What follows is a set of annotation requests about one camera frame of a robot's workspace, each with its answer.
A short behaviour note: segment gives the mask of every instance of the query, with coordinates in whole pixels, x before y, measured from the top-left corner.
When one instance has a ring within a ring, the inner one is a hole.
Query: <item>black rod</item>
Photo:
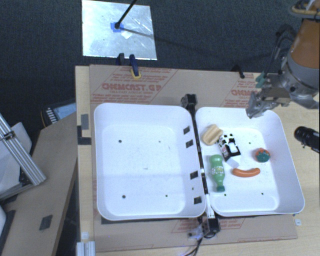
[[[126,9],[126,11],[124,12],[124,14],[122,15],[122,17],[119,19],[119,21],[114,24],[114,28],[116,30],[118,30],[120,28],[120,23],[124,20],[124,18],[127,16],[128,12],[130,12],[131,8],[134,6],[134,4],[136,3],[136,1],[138,0],[133,0],[132,3],[130,4],[130,6],[128,7],[128,9]]]

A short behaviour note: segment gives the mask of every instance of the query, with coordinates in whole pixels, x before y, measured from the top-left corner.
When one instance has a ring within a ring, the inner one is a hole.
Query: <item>dark floor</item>
[[[137,3],[150,6],[155,36],[158,60],[138,61],[146,67],[230,71],[238,64],[244,72],[261,72],[276,30],[282,24],[298,30],[301,23],[288,13],[295,0]],[[0,113],[10,125],[22,122],[35,137],[43,128],[41,109],[74,98],[75,66],[89,64],[114,65],[115,60],[82,55],[81,0],[0,1]],[[72,255],[75,198],[62,234],[69,239],[59,245],[58,255]]]

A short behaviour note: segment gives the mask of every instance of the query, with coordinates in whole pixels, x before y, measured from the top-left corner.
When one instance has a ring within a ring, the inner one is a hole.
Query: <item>white tray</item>
[[[193,218],[204,212],[199,157],[187,110],[104,103],[94,111],[94,129],[97,207],[104,218]]]
[[[239,169],[260,168],[254,177],[233,175],[232,167],[223,161],[225,192],[215,192],[216,184],[210,172],[209,157],[220,154],[218,144],[205,145],[200,141],[210,204],[222,216],[252,216],[291,214],[303,210],[305,200],[289,151],[280,118],[266,111],[259,118],[249,119],[241,108],[202,107],[196,112],[198,132],[216,124],[224,134],[232,134],[241,152]],[[255,152],[264,148],[270,160],[260,163]]]

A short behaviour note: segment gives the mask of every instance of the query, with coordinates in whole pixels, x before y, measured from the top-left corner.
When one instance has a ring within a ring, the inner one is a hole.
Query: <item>silver metal sheet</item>
[[[157,60],[150,7],[134,5],[121,23],[121,29],[112,29],[129,4],[82,0],[83,55]]]

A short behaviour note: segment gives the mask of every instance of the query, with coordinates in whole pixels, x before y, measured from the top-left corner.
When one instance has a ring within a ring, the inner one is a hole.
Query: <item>hot dog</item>
[[[260,173],[260,169],[259,168],[254,168],[251,170],[240,170],[238,168],[234,168],[232,170],[233,175],[238,176],[238,177],[253,177],[256,176]]]

